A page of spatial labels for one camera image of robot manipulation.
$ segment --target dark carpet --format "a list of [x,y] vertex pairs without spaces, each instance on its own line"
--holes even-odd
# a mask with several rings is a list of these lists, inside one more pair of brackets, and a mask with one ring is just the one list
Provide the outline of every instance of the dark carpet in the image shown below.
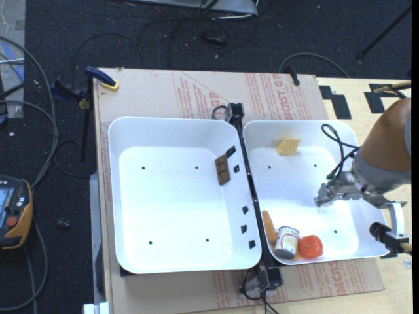
[[[284,66],[319,77],[405,79],[412,65],[411,12],[361,61],[357,54],[411,1],[260,0],[259,17],[219,21],[222,28],[207,17],[225,13],[208,11],[202,14],[200,27],[224,29],[230,39],[226,48],[218,49],[201,41],[196,9],[133,1],[26,0],[25,47],[42,65],[50,83],[62,76],[78,86],[86,86],[88,65],[273,73],[290,55],[303,52],[321,55],[338,67],[308,55],[290,58]],[[50,111],[45,88],[40,71],[26,56],[25,100]],[[82,313],[83,304],[93,302],[88,176],[95,169],[94,131],[91,120],[88,158],[82,163],[83,112],[74,102],[56,101],[55,106],[60,141],[70,142],[60,145],[56,162],[34,197],[35,218],[48,253],[48,277],[37,297],[37,309],[39,313],[73,314]],[[22,120],[9,120],[0,127],[2,173],[32,183],[51,142],[51,123],[45,115],[25,108]],[[61,218],[69,222],[68,229],[57,227]],[[34,228],[26,247],[38,288],[44,257]],[[0,251],[0,307],[22,304],[31,295],[24,250]],[[15,313],[33,310],[29,304]]]

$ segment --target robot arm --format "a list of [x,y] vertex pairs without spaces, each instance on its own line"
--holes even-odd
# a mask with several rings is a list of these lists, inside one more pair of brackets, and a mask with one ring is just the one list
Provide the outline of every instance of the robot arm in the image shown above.
[[410,98],[389,107],[377,120],[362,147],[354,156],[350,171],[342,171],[323,183],[315,204],[320,207],[335,200],[363,198],[377,208],[388,208],[393,229],[373,224],[370,233],[393,253],[405,252],[409,238],[404,234],[401,207],[406,203],[389,201],[386,192],[412,182]]

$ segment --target tray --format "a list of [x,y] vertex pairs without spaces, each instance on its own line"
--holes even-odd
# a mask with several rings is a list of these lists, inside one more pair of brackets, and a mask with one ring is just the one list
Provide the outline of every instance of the tray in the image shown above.
[[[220,185],[215,159],[233,146],[231,180]],[[116,254],[124,269],[234,270],[258,263],[259,231],[233,126],[119,118],[109,126],[109,153]]]
[[[284,260],[287,265],[383,256],[389,251],[369,233],[374,222],[386,224],[383,212],[366,201],[336,201],[316,207],[321,183],[340,162],[338,143],[328,138],[321,125],[328,123],[340,139],[358,145],[351,128],[340,121],[252,121],[244,128],[249,164],[261,211],[267,210],[274,227],[290,226],[300,237],[317,235],[324,253],[315,259]],[[277,145],[284,139],[300,139],[293,155],[280,156]],[[344,147],[344,154],[352,148]],[[349,171],[352,159],[344,163]]]

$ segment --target red button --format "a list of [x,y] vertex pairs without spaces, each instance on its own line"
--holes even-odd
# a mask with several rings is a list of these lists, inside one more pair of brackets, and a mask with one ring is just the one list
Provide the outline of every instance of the red button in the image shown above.
[[18,218],[15,216],[8,217],[6,220],[6,224],[9,227],[14,227],[15,225],[17,225],[17,223],[18,223]]

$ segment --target can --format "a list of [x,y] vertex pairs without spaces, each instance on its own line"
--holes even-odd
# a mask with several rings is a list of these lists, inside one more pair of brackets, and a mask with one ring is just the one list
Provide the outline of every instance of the can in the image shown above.
[[292,260],[297,252],[299,244],[300,232],[292,227],[281,227],[278,230],[278,237],[276,240],[274,255],[277,258],[284,260]]

